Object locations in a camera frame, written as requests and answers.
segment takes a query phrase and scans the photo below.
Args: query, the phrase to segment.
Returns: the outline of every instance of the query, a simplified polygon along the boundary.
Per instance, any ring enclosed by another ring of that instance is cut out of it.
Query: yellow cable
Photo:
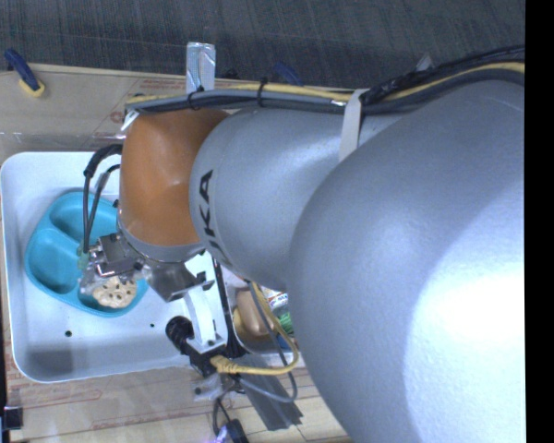
[[[411,89],[406,90],[400,90],[398,92],[394,92],[391,95],[388,95],[383,100],[385,101],[392,101],[401,99],[403,97],[407,97],[408,95],[412,95],[414,93],[418,93],[419,91],[426,90],[430,87],[434,87],[440,83],[446,82],[447,80],[451,80],[453,78],[462,76],[464,74],[469,74],[472,72],[482,71],[482,70],[490,70],[490,69],[502,69],[502,70],[511,70],[514,72],[519,72],[521,74],[525,73],[525,63],[521,62],[501,62],[501,63],[490,63],[486,64],[484,66],[474,67],[472,69],[465,70],[464,72],[460,72],[458,74],[455,74],[453,76],[447,76],[446,78],[441,78],[439,80],[435,80],[433,82],[429,82],[428,84],[419,85],[416,87],[412,87]],[[257,82],[254,83],[245,83],[245,84],[238,84],[234,85],[232,87],[227,88],[228,90],[258,90],[260,87],[260,84]],[[347,93],[338,93],[338,92],[332,92],[328,90],[318,90],[318,89],[311,89],[308,87],[299,87],[299,86],[293,86],[288,84],[265,84],[263,86],[263,91],[269,91],[269,92],[277,92],[277,93],[290,93],[294,95],[307,95],[311,97],[321,97],[326,98],[329,100],[333,100],[335,102],[348,102],[351,98],[351,94]],[[175,94],[173,95],[141,95],[138,97],[132,97],[127,101],[127,103],[138,103],[138,102],[149,102],[154,100],[164,100],[164,99],[170,99],[176,97]]]
[[[258,90],[259,83],[239,84],[229,88],[229,90]],[[350,93],[337,93],[328,90],[311,89],[309,87],[300,87],[289,84],[265,84],[262,87],[265,92],[292,93],[294,95],[307,95],[310,97],[321,97],[323,99],[334,100],[336,102],[348,102],[351,98]]]
[[[271,309],[267,304],[267,299],[260,291],[259,286],[255,282],[252,282],[252,287],[259,299],[260,306],[265,312],[265,315],[272,321],[275,326],[275,330],[283,337],[294,353],[294,359],[289,365],[285,365],[283,367],[251,367],[247,365],[239,365],[238,363],[230,361],[228,358],[221,355],[213,356],[210,359],[210,362],[219,373],[225,374],[256,374],[261,376],[279,376],[281,374],[287,374],[294,370],[297,365],[297,362],[299,361],[299,351],[292,343],[289,335],[285,332],[277,317],[271,312]]]
[[[390,101],[390,100],[397,100],[401,99],[402,97],[407,97],[408,95],[412,95],[414,93],[418,93],[421,90],[428,89],[429,87],[434,87],[442,82],[445,82],[447,80],[451,80],[453,78],[462,76],[463,74],[469,74],[472,72],[477,72],[480,70],[489,70],[489,69],[503,69],[503,70],[512,70],[514,72],[519,72],[521,74],[525,73],[525,63],[520,62],[505,62],[505,63],[492,63],[492,64],[486,64],[485,66],[475,67],[473,69],[465,70],[464,72],[460,72],[458,74],[455,74],[453,76],[447,76],[446,78],[440,78],[439,80],[435,80],[434,82],[430,82],[425,85],[419,85],[416,87],[412,87],[411,89],[401,90],[399,92],[394,92],[391,95],[388,95],[383,100]]]
[[[226,90],[258,90],[260,84],[251,82],[248,84],[238,84],[231,87],[226,87]],[[331,92],[328,90],[310,89],[308,87],[299,87],[288,84],[265,84],[262,88],[263,92],[291,93],[294,95],[307,95],[310,97],[320,97],[323,99],[333,100],[335,102],[348,102],[351,94]],[[139,95],[131,97],[126,103],[150,102],[154,100],[172,99],[176,94],[172,95]]]

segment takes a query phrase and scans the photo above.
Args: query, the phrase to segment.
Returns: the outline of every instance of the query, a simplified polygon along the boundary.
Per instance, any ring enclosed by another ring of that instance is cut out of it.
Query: black cable
[[[244,356],[247,353],[238,341],[236,332],[234,330],[234,321],[232,320],[232,314],[230,313],[230,303],[225,291],[225,282],[223,281],[222,266],[215,257],[211,258],[213,263],[213,271],[215,272],[215,278],[218,283],[218,293],[220,295],[220,301],[222,302],[223,318],[225,325],[228,329],[228,338],[225,345],[225,356],[231,359]]]
[[[191,106],[187,101],[171,102],[164,105],[150,106],[147,108],[140,107],[135,110],[141,114],[159,114],[164,112],[172,112],[176,110],[185,110],[186,108],[207,107],[207,108],[222,108],[225,110],[235,110],[240,108],[248,108],[259,106],[256,99],[249,97],[207,97],[205,99],[192,99]],[[317,112],[325,114],[342,114],[344,106],[338,104],[317,104],[308,102],[296,101],[280,101],[264,99],[262,101],[263,108],[282,108],[285,110],[300,110],[304,112]]]
[[[512,46],[496,51],[475,54],[458,61],[451,61],[426,70],[414,70],[397,78],[387,80],[361,94],[360,100],[364,105],[376,103],[385,97],[400,90],[407,90],[418,85],[425,85],[446,77],[458,75],[460,72],[500,62],[523,62],[524,46]]]
[[[364,105],[362,112],[363,114],[396,113],[403,108],[407,109],[411,106],[420,105],[434,98],[438,98],[441,94],[461,87],[462,85],[484,80],[503,80],[522,86],[525,85],[525,75],[522,73],[508,69],[484,69],[460,74],[454,78],[449,78],[431,87],[427,87],[395,100],[376,102],[373,105]]]
[[[285,358],[285,354],[283,353],[281,345],[277,341],[277,337],[275,336],[275,333],[271,329],[271,325],[269,324],[269,320],[267,319],[267,317],[265,317],[265,312],[263,311],[262,307],[260,306],[259,298],[257,297],[255,289],[252,285],[252,282],[248,281],[247,283],[248,283],[248,289],[250,290],[250,292],[252,294],[252,300],[254,301],[257,310],[259,311],[260,319],[262,320],[262,323],[265,326],[265,329],[269,332],[269,336],[271,337],[271,341],[273,343],[273,346],[275,346],[275,348],[277,349],[277,352],[279,353],[279,357],[281,358],[281,360],[283,362],[283,365],[287,365],[287,359]],[[278,396],[278,395],[275,395],[275,394],[271,394],[267,390],[263,390],[263,389],[256,389],[256,391],[260,392],[260,393],[264,394],[265,396],[267,396],[271,399],[274,399],[276,401],[280,401],[280,402],[283,402],[283,403],[293,402],[297,398],[297,383],[295,382],[295,377],[291,372],[288,372],[287,376],[289,377],[289,380],[292,383],[292,395],[291,396],[282,397],[282,396]],[[256,387],[256,385],[251,384],[250,382],[248,382],[246,379],[243,379],[239,375],[236,375],[232,378],[234,380],[236,380],[236,382],[238,382],[238,383],[244,382],[245,384],[248,384],[252,389],[254,389]]]
[[[84,188],[82,189],[82,223],[84,228],[84,235],[83,235],[83,245],[82,245],[82,251],[86,254],[89,252],[89,238],[90,238],[90,231],[89,231],[89,190],[90,190],[90,180],[94,176],[94,173],[96,173],[97,168],[99,167],[99,164],[102,160],[108,158],[109,156],[113,156],[114,154],[121,154],[123,150],[123,145],[121,144],[111,144],[109,146],[105,146],[103,148],[100,148],[94,154],[92,154],[92,157],[90,158],[89,163],[86,166],[86,169],[84,169]]]
[[[106,170],[106,172],[99,179],[99,183],[97,184],[97,187],[96,187],[96,192],[94,193],[94,200],[92,201],[92,207],[90,209],[90,216],[89,216],[89,221],[88,221],[88,226],[87,226],[87,230],[88,230],[87,236],[89,237],[89,240],[90,240],[90,232],[92,231],[92,226],[94,225],[94,219],[96,217],[96,210],[98,209],[99,201],[101,200],[102,192],[103,192],[104,188],[106,187],[107,182],[109,181],[110,174],[113,171],[119,169],[120,167],[121,167],[121,164],[115,164],[115,165],[111,166],[109,169]]]
[[[222,399],[223,397],[232,390],[235,390],[237,386],[232,386],[228,390],[224,391],[222,395],[220,395],[216,400],[213,402],[213,415],[211,419],[211,424],[213,426],[213,433],[215,436],[218,436],[220,433],[220,427],[218,426],[218,411],[221,408],[223,415],[225,416],[226,423],[229,423],[232,419],[230,418],[230,415],[228,415],[228,412],[225,410],[225,407],[222,405]]]

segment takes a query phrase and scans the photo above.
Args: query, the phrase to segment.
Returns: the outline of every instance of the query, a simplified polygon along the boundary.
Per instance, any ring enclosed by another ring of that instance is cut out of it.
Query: blue clamp
[[[285,79],[288,84],[296,85],[299,87],[304,85],[304,82],[302,82],[302,78],[297,75],[297,72],[295,72],[292,67],[284,64],[281,61],[278,61],[275,66],[273,66],[273,72]]]
[[[13,48],[10,48],[5,50],[4,57],[20,75],[20,81],[18,82],[20,87],[29,95],[40,97],[45,91],[45,86],[35,77],[23,56],[17,53]]]

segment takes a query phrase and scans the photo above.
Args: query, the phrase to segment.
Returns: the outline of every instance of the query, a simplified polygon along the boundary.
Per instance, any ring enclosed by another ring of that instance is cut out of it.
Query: zip tie
[[[359,96],[368,89],[357,89],[351,95],[344,107],[343,129],[341,131],[341,146],[339,147],[339,162],[357,149],[359,145],[359,129],[361,128],[361,101]]]
[[[193,110],[193,112],[196,112],[201,107],[193,106],[193,102],[191,101],[191,97],[193,96],[194,93],[200,93],[200,92],[204,92],[204,91],[205,91],[205,89],[203,88],[202,85],[200,85],[200,86],[197,87],[197,90],[195,90],[194,92],[191,92],[187,95],[188,106],[191,108],[191,110]]]
[[[268,78],[262,78],[260,80],[259,90],[257,90],[257,104],[260,108],[265,108],[265,105],[262,104],[262,90],[269,83]]]

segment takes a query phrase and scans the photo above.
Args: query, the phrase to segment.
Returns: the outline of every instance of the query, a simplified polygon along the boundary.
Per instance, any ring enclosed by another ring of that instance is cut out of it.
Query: bottle label
[[[287,306],[287,293],[274,291],[273,289],[268,289],[263,286],[261,286],[260,289],[267,298],[271,312],[274,312],[280,307]]]

